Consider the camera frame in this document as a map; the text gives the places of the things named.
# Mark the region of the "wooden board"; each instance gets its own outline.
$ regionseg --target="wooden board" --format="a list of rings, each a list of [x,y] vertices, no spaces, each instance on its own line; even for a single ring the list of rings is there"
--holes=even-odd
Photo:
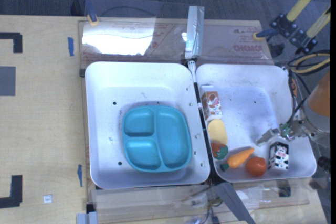
[[[78,18],[1,16],[20,32],[23,53],[0,40],[0,66],[16,67],[16,95],[0,97],[0,195],[23,176],[23,202],[0,209],[1,223],[74,223],[87,201]],[[75,44],[71,57],[68,37]],[[83,187],[77,175],[82,165]],[[44,195],[52,203],[44,203]]]

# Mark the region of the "black cable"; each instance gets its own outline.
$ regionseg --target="black cable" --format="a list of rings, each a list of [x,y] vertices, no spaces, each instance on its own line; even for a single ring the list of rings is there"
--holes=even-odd
[[[302,107],[302,105],[303,105],[303,103],[305,102],[306,99],[307,99],[307,98],[304,98],[304,99],[297,105],[297,107],[293,110],[292,115],[290,116],[289,120],[287,121],[287,124],[288,124],[287,127],[291,127],[296,112],[298,112],[298,110],[300,109],[300,107]]]
[[[311,59],[313,57],[329,57],[329,58],[321,62],[310,63],[306,65],[303,64],[306,60]],[[292,70],[295,73],[299,73],[303,76],[316,73],[329,65],[330,65],[330,50],[319,50],[311,54],[297,57],[287,62],[287,66],[290,67],[290,70]]]
[[[292,72],[292,70],[288,70],[288,87],[289,87],[290,94],[292,96],[292,101],[293,101],[292,115],[289,118],[289,120],[287,121],[288,124],[289,123],[291,124],[291,121],[293,120],[294,114],[295,114],[295,94],[294,94],[294,89],[292,87],[292,83],[293,83],[293,72]]]
[[[218,205],[212,205],[212,207],[218,207],[223,203],[223,201],[221,201]]]
[[[206,217],[205,217],[204,221],[200,224],[204,224],[208,220],[209,216],[210,216],[210,208],[208,208],[208,211],[206,213]]]
[[[211,207],[211,222],[212,224],[219,224],[219,218],[214,215],[214,210]]]
[[[301,76],[299,74],[294,73],[294,75],[301,81],[301,83],[302,83],[303,87],[305,88],[307,94],[310,95],[310,90],[309,90],[307,84],[305,83],[305,81],[301,78]]]
[[[135,9],[138,10],[140,12],[146,13],[148,15],[150,15],[151,17],[156,17],[155,14],[145,10],[145,9],[141,9],[141,8],[137,8],[137,7],[132,7],[132,6],[116,6],[116,7],[112,7],[112,8],[108,8],[107,10],[105,10],[100,16],[103,17],[107,12],[114,10],[114,9],[119,9],[119,8],[128,8],[128,9]]]

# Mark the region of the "blue tape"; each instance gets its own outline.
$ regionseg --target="blue tape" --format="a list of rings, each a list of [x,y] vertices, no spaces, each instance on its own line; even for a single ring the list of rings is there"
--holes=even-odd
[[[256,37],[272,37],[279,34],[279,31],[275,29],[267,29],[256,34]]]
[[[85,7],[87,9],[87,12],[88,12],[88,15],[91,21],[96,22],[97,17],[96,17],[95,8],[93,7],[93,4],[90,0],[85,0]]]
[[[70,56],[75,56],[73,53],[74,51],[73,43],[74,43],[74,39],[72,37],[68,37],[68,49],[69,49]]]
[[[78,165],[77,174],[79,178],[79,184],[82,187],[83,186],[83,180],[82,180],[83,172],[82,172],[82,166],[80,164]]]

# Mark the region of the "black tape marking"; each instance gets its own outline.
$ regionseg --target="black tape marking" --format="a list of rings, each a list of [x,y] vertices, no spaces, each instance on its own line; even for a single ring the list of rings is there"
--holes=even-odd
[[[22,49],[22,35],[15,32],[0,32],[0,39],[12,39],[13,40],[13,53],[21,54]]]
[[[0,198],[0,208],[20,206],[22,202],[22,175],[12,176],[10,196]]]

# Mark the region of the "blue plate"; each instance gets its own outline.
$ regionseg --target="blue plate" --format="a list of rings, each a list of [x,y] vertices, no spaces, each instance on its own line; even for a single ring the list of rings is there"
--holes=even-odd
[[[128,163],[143,172],[175,171],[191,158],[185,117],[170,106],[130,109],[122,119],[122,141]]]

